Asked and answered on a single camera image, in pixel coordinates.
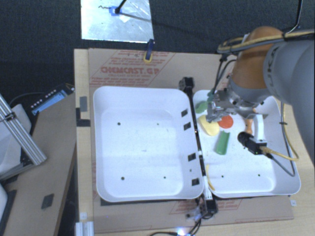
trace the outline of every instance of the wire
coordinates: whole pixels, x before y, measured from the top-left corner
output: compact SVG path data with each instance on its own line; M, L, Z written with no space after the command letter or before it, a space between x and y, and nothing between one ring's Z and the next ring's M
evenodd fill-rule
M202 216L202 219L207 220L207 219L211 219L212 217L213 217L213 214L207 213L207 214Z
M274 44L283 41L288 41L292 39L296 39L299 37L307 36L307 35L314 35L314 31L303 31L303 32L289 32L274 36L267 36L262 38L253 39L244 43L236 44L236 45L227 45L228 42L225 41L224 43L220 44L217 53L219 54L228 54L233 52L243 51L252 47L267 45L267 44ZM231 42L239 41L240 37L232 39Z
M197 222L196 222L196 224L194 225L194 227L189 231L189 233L188 233L188 235L195 235L197 232L198 232L198 230L199 230L199 228L200 228L200 226L201 226L201 220L202 220L202 218L200 218Z
M272 160L274 160L276 162L276 164L278 164L286 173L288 173L291 177L295 176L295 171L292 174L290 171L288 171L277 159L275 159L273 156L271 157Z
M285 158L285 159L287 159L287 160L290 160L290 161L296 162L296 161L299 160L299 158L292 158L292 157L283 155L283 154L281 154L281 153L279 153L279 152L276 152L276 151L274 151L274 150L272 150L272 149L270 149L270 148L268 148L268 147L265 147L265 146L261 146L260 149L261 149L264 153L266 153L266 154L278 155L278 156L283 157L283 158Z
M293 32L295 29L299 29L302 6L303 6L303 0L299 0L298 7L297 7L297 12L296 12L295 25L293 26L293 28L289 32Z
M285 144L287 146L287 149L288 149L288 146L289 146L291 148L291 151L295 154L295 157L299 158L298 153L293 148L292 143L291 143L291 141L290 141L290 139L289 139L289 137L287 135L286 123L284 121L284 117L285 117L285 115L284 115L284 106L285 106L285 104L283 102L281 102L281 117L282 117L281 118L281 124L282 124L282 130L283 130L283 136L284 136Z
M212 94L215 94L217 86L219 84L219 76L220 76L220 70L221 70L222 64L223 64L223 60L220 61L220 65L219 65L218 70L217 70L215 86L212 89Z
M166 234L166 235L173 235L173 236L177 236L178 235L177 233L174 233L174 232L155 232L153 234L150 234L150 236L158 235L158 234Z
M23 93L21 95L18 95L10 101L9 106L11 106L14 101L16 101L17 99L19 99L21 97L25 97L28 95L36 95L36 94L43 94L43 92L28 92L28 93Z
M231 59L231 60L228 61L228 63L225 64L225 66L224 66L224 68L223 68L223 70L222 70L222 72L221 72L221 74L220 74L220 76L219 76L218 84L219 84L220 80L222 79L222 77L223 77L223 75L224 75L224 72L225 72L225 70L227 69L227 66L228 66L230 63L235 62L235 61L236 61L236 59Z

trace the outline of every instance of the white tray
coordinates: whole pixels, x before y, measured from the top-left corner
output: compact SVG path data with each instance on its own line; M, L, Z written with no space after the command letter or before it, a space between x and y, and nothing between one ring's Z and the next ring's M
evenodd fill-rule
M208 90L201 90L193 97L194 105L206 101ZM273 97L264 101L263 105L257 107L260 114L268 114L264 119L264 134L267 147L287 155L284 139L282 136L280 112ZM196 117L205 115L206 111L197 114ZM209 164L210 181L215 188L212 192L221 198L240 198L254 196L289 195L295 194L301 187L301 181L293 162L296 172L294 177L288 175L273 160L264 155L253 155L238 142L237 135L245 131L245 122L239 116L232 116L234 124L230 132L226 155L215 152L220 135L211 137L207 135L198 124L200 143L205 164ZM290 162L274 155L291 173Z
M124 202L202 193L189 99L182 91L101 87L94 93L94 121L100 197Z

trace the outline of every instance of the black cable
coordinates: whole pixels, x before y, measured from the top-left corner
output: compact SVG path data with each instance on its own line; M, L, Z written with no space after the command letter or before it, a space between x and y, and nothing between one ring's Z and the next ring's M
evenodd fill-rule
M202 219L208 220L208 219L211 219L212 217L213 217L213 214L207 213L202 216Z
M296 12L295 24L289 32L293 32L295 29L300 28L300 18L301 18L302 6L303 6L303 0L299 0L297 12Z
M150 236L158 235L158 234L166 234L166 235L172 235L172 236L177 236L178 235L177 233L174 233L174 232L155 232L153 234L150 234Z
M43 94L43 92L28 92L28 93L23 93L23 94L21 94L21 95L18 95L18 96L16 96L15 98L13 98L13 99L10 101L9 106L11 106L12 103L13 103L15 100L17 100L17 99L19 99L19 98L21 98L21 97L25 97L25 96L28 96L28 95L36 95L36 94Z
M295 172L294 174L292 174L290 171L288 171L277 159L275 159L273 156L271 158L272 160L274 160L276 162L276 164L278 164L286 173L288 173L291 177L295 176Z
M292 154L290 153L291 152L291 147L289 145L289 142L287 140L287 136L286 136L286 133L285 133L285 129L284 129L284 125L286 125L284 123L284 103L281 102L281 109L280 109L280 112L281 112L281 118L280 118L280 121L281 121L281 131L282 131L282 135L283 135L283 139L284 139L284 143L285 143L285 147L286 147L286 152L288 154L288 156L292 157ZM295 170L294 170L294 167L293 167L293 162L290 161L290 164L291 164L291 167L292 167L292 171L293 173L288 173L291 177L294 177L295 176Z
M199 220L198 220L198 222L196 222L196 224L195 224L195 226L189 231L189 235L195 235L197 232L198 232L198 230L199 230L199 228L200 228L200 225L201 225L201 219L202 218L200 218Z
M235 62L235 61L236 61L236 59L231 59L231 60L229 60L228 63L225 64L225 66L224 66L224 68L223 68L223 70L222 70L222 72L221 72L221 74L219 76L218 84L219 84L220 80L222 79L223 74L224 74L225 70L227 69L228 65L231 64L232 62Z
M218 86L218 83L219 83L219 75L220 75L220 70L221 70L222 64L223 64L223 60L220 61L220 65L219 65L218 70L217 70L215 86L212 89L213 90L212 94L215 94L215 91L217 89L217 86Z
M270 40L262 40L259 42L255 42L253 44L250 45L243 45L243 46L238 46L238 47L234 47L230 46L229 49L226 50L222 50L221 48L225 48L227 47L226 45L223 46L219 46L219 48L217 49L217 53L219 54L232 54L232 53L239 53L241 51L253 48L253 47L257 47L257 46L262 46L262 45L268 45L268 44L276 44L276 43L280 43L280 42L284 42L284 41L293 41L293 40L304 40L304 39L314 39L314 32L309 32L306 34L301 34L301 35L297 35L297 36L287 36L287 33L283 35L282 38L276 38L276 39L270 39Z

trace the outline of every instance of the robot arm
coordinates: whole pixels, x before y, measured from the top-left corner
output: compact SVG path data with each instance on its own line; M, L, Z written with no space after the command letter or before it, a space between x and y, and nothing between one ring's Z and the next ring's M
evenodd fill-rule
M255 29L246 39L282 34L272 27ZM228 87L218 90L208 104L207 121L228 114L251 119L253 108L273 95L292 105L299 132L314 163L314 37L265 44L238 55Z

